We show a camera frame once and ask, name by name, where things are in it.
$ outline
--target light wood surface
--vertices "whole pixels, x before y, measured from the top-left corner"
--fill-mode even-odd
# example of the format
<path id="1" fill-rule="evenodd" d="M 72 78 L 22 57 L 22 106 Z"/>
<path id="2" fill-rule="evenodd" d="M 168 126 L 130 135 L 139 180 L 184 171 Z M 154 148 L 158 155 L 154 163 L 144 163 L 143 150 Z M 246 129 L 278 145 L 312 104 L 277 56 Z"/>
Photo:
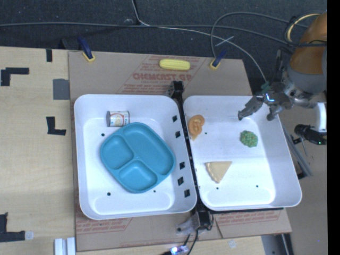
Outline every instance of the light wood surface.
<path id="1" fill-rule="evenodd" d="M 53 240 L 75 236 L 70 101 L 53 100 L 53 79 L 69 79 L 67 51 L 0 47 L 0 69 L 29 67 L 0 87 L 0 214 L 7 231 L 34 239 L 0 243 L 0 254 L 53 254 Z M 47 116 L 66 135 L 47 134 Z M 171 246 L 144 246 L 81 254 L 161 254 Z M 192 254 L 264 254 L 261 237 L 195 244 Z"/>

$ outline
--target blue plate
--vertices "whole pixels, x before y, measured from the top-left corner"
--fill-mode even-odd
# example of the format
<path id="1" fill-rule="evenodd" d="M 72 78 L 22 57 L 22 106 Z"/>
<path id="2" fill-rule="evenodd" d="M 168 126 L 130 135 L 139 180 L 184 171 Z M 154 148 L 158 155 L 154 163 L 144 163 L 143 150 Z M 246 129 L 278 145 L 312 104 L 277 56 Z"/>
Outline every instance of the blue plate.
<path id="1" fill-rule="evenodd" d="M 100 158 L 128 191 L 143 193 L 171 174 L 175 155 L 163 139 L 142 123 L 128 124 L 110 135 L 100 147 Z"/>

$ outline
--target bread slice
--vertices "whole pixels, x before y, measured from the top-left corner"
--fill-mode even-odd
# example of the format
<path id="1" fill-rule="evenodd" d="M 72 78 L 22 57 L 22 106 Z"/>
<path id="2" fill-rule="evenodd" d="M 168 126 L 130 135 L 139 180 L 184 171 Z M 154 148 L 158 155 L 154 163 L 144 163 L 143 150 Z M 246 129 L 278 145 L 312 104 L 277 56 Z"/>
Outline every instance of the bread slice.
<path id="1" fill-rule="evenodd" d="M 206 163 L 206 167 L 210 177 L 220 183 L 231 164 L 231 161 L 211 161 Z"/>

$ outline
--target blue clip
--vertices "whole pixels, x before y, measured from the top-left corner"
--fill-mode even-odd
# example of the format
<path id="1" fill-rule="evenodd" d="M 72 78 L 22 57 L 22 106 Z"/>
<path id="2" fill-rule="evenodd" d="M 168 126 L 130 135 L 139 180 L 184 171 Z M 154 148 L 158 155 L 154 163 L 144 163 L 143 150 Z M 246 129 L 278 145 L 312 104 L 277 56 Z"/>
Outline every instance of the blue clip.
<path id="1" fill-rule="evenodd" d="M 86 60 L 88 62 L 94 61 L 96 57 L 94 56 L 94 54 L 92 54 L 91 48 L 89 44 L 87 43 L 87 41 L 83 37 L 80 37 L 80 36 L 77 37 L 77 41 L 81 49 L 83 50 L 83 56 L 86 58 Z"/>
<path id="2" fill-rule="evenodd" d="M 224 56 L 225 56 L 226 54 L 227 54 L 227 49 L 223 49 L 222 52 L 219 53 L 219 55 L 217 56 L 217 58 L 214 59 L 214 60 L 210 63 L 210 65 L 209 65 L 210 69 L 216 70 L 216 69 L 219 67 L 219 65 L 220 65 L 221 59 L 224 58 Z"/>

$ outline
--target tin can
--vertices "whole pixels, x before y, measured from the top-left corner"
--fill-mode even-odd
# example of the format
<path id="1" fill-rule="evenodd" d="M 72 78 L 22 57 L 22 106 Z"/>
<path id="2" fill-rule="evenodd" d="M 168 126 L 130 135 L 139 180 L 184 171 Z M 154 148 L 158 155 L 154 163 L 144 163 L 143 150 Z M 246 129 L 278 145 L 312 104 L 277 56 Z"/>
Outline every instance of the tin can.
<path id="1" fill-rule="evenodd" d="M 123 112 L 112 112 L 108 111 L 106 113 L 106 123 L 107 126 L 124 126 L 129 124 L 130 114 L 128 111 Z"/>

